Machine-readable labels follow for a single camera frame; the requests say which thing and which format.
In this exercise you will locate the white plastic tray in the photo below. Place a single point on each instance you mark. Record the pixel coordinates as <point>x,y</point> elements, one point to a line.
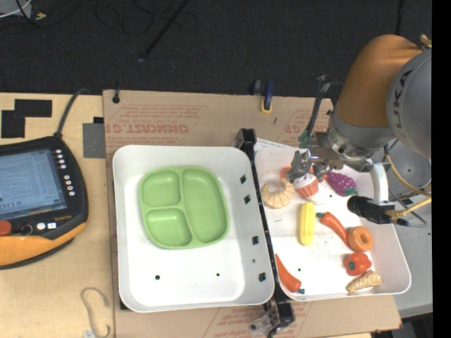
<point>324,269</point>
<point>186,280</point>

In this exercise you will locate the orange toy doughnut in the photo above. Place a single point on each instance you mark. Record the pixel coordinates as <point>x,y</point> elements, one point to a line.
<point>366,243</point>

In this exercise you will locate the red toy bell pepper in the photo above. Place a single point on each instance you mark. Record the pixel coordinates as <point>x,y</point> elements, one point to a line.
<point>359,263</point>

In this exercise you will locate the thin black and white rod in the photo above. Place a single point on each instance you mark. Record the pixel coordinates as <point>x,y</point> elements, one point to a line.
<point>265,220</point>

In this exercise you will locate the yellow toy corn cob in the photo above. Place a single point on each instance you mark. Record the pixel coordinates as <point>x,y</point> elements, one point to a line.
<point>307,224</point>

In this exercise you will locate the black cylinder on white bracket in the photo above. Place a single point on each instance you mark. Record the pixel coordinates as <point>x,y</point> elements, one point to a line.
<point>370,208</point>

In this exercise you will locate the small orange toy food piece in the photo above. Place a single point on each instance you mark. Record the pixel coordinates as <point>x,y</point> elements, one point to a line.
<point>284,172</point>

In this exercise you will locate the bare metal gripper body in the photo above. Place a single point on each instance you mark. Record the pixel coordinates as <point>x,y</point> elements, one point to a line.
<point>347,155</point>

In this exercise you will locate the pink and white toy cupcake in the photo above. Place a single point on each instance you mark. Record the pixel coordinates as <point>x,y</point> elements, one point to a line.
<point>306,188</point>

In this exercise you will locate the orange toy chili pepper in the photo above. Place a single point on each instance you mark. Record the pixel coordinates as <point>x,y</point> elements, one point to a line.
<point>334,224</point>
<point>287,276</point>

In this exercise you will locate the beige toy bread piece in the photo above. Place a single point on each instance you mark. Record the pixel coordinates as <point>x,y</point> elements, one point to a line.
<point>366,282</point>

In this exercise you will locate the green divided plate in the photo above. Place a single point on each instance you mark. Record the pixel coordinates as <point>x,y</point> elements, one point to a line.
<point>202,203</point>

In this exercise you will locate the purple toy grapes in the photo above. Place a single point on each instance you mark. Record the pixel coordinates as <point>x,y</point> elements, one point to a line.
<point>340,183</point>

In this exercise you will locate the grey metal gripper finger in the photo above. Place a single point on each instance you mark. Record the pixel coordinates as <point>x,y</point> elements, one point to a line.
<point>321,172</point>
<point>298,165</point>

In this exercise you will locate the brown cardboard board, red print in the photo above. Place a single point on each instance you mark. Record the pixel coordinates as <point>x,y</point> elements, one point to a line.
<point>211,122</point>

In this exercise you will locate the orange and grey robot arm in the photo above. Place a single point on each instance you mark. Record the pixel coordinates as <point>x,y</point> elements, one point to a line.
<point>373,83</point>

